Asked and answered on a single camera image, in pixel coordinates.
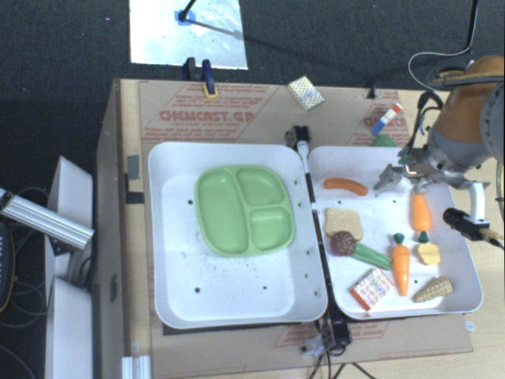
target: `toy carrot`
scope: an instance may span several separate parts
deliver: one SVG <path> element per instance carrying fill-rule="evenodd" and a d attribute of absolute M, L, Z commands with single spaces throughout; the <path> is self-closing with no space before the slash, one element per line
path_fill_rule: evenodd
<path fill-rule="evenodd" d="M 413 228 L 421 233 L 432 227 L 428 206 L 420 193 L 415 193 L 412 199 Z"/>
<path fill-rule="evenodd" d="M 396 247 L 391 253 L 393 260 L 393 273 L 395 274 L 396 283 L 401 296 L 407 296 L 409 287 L 409 265 L 410 265 L 410 252 L 403 245 L 404 235 L 397 233 L 393 236 L 396 242 Z"/>

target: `green plate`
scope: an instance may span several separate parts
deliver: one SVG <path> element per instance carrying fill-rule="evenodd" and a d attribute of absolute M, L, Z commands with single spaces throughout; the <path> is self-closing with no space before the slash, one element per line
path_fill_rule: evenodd
<path fill-rule="evenodd" d="M 247 257 L 288 246 L 294 237 L 290 198 L 280 177 L 262 166 L 205 171 L 195 205 L 205 242 L 224 257 Z"/>

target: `toy food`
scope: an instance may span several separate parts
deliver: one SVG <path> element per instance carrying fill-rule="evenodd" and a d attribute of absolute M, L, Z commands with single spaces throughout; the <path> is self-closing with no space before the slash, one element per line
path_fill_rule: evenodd
<path fill-rule="evenodd" d="M 331 249 L 338 257 L 351 256 L 359 261 L 384 269 L 391 269 L 392 260 L 381 253 L 356 241 L 348 231 L 337 231 L 331 236 Z"/>
<path fill-rule="evenodd" d="M 378 268 L 375 268 L 351 289 L 350 293 L 365 310 L 370 310 L 380 298 L 387 295 L 393 286 L 387 276 Z"/>
<path fill-rule="evenodd" d="M 337 231 L 348 231 L 360 241 L 363 238 L 363 230 L 358 213 L 350 209 L 328 208 L 324 233 L 331 238 Z"/>
<path fill-rule="evenodd" d="M 407 296 L 409 288 L 409 266 L 410 252 L 403 245 L 404 235 L 397 233 L 395 236 L 396 247 L 393 249 L 391 258 L 393 259 L 393 273 L 396 278 L 396 285 L 401 296 Z"/>
<path fill-rule="evenodd" d="M 437 296 L 444 296 L 450 294 L 451 292 L 451 280 L 449 280 L 449 278 L 446 276 L 440 276 L 436 280 L 428 283 L 428 285 L 421 289 L 419 292 L 417 292 L 414 295 L 413 300 L 416 303 L 427 302 L 428 300 L 436 298 Z"/>
<path fill-rule="evenodd" d="M 348 178 L 328 178 L 324 181 L 324 188 L 334 190 L 341 188 L 343 190 L 352 191 L 357 195 L 364 196 L 368 193 L 368 188 L 359 182 L 349 180 Z"/>
<path fill-rule="evenodd" d="M 420 244 L 419 247 L 417 247 L 417 252 L 425 264 L 436 265 L 440 263 L 440 252 L 436 244 Z"/>
<path fill-rule="evenodd" d="M 413 228 L 417 231 L 428 231 L 432 227 L 428 206 L 422 194 L 415 193 L 412 199 Z"/>

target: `orange carrot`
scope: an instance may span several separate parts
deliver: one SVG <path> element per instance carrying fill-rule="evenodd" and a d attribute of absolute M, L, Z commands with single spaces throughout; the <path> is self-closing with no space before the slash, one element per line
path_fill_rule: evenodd
<path fill-rule="evenodd" d="M 343 190 L 349 190 L 361 196 L 368 193 L 368 188 L 366 186 L 354 180 L 349 180 L 348 178 L 329 178 L 324 181 L 323 185 L 327 190 L 342 188 Z"/>
<path fill-rule="evenodd" d="M 432 227 L 428 206 L 420 193 L 415 193 L 412 200 L 413 228 L 417 231 L 427 231 Z"/>
<path fill-rule="evenodd" d="M 407 291 L 409 288 L 409 266 L 410 266 L 410 252 L 403 244 L 403 237 L 401 240 L 397 240 L 398 235 L 395 235 L 396 247 L 391 253 L 391 259 L 393 260 L 393 273 L 395 274 L 396 284 L 398 285 L 398 291 L 401 296 L 407 296 Z"/>

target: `tan toy food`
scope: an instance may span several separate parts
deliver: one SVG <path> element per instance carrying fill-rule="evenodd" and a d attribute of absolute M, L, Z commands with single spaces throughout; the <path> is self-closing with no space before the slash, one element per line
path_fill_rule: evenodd
<path fill-rule="evenodd" d="M 324 233 L 331 238 L 337 231 L 348 231 L 360 241 L 363 238 L 363 230 L 357 212 L 350 209 L 328 208 Z"/>
<path fill-rule="evenodd" d="M 440 251 L 436 244 L 420 244 L 417 248 L 417 252 L 425 264 L 436 265 L 440 263 Z"/>
<path fill-rule="evenodd" d="M 452 283 L 446 276 L 439 276 L 436 280 L 428 283 L 423 289 L 417 292 L 413 300 L 416 303 L 427 302 L 437 296 L 444 296 L 452 292 Z"/>

